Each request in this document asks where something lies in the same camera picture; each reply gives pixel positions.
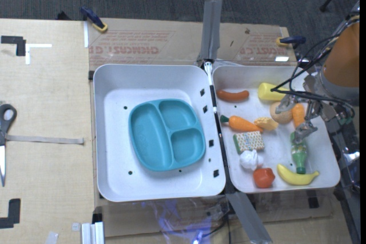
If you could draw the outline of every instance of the blue plate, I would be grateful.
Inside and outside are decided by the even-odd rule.
[[[179,99],[136,106],[129,116],[129,132],[137,158],[152,171],[189,166],[206,150],[200,121],[191,105]]]

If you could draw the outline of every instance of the carrot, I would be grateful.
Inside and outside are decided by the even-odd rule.
[[[305,109],[303,104],[296,103],[295,106],[291,109],[291,112],[295,128],[305,122]]]
[[[239,91],[238,93],[230,93],[224,90],[216,91],[216,95],[219,99],[228,102],[239,102],[247,99],[249,97],[249,92],[247,90]]]
[[[249,122],[248,120],[245,120],[239,116],[231,116],[230,118],[221,115],[220,116],[220,122],[229,122],[229,126],[233,130],[237,131],[243,131],[243,132],[249,132],[249,131],[260,131],[260,133],[263,132],[263,129],[259,126],[255,125],[252,122]]]

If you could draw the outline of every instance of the scissors handle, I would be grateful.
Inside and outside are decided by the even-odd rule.
[[[11,111],[11,117],[5,118],[5,112],[7,112],[8,110]],[[15,120],[16,117],[17,117],[17,111],[12,105],[10,104],[0,105],[0,131],[2,132],[3,135],[7,133],[10,125],[12,124],[12,122]]]

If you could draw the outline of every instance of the toy sausage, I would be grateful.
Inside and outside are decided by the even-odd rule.
[[[238,93],[230,93],[228,91],[218,90],[216,91],[216,95],[219,99],[222,99],[224,101],[239,102],[247,99],[249,97],[249,92],[247,90],[244,90]]]

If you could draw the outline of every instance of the green bottle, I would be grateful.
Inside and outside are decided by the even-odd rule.
[[[291,143],[293,139],[295,138],[295,133],[291,133]],[[307,146],[302,140],[300,143],[292,143],[291,146],[291,156],[293,161],[296,164],[296,173],[297,174],[305,174],[305,161],[307,159],[308,153],[307,153]]]

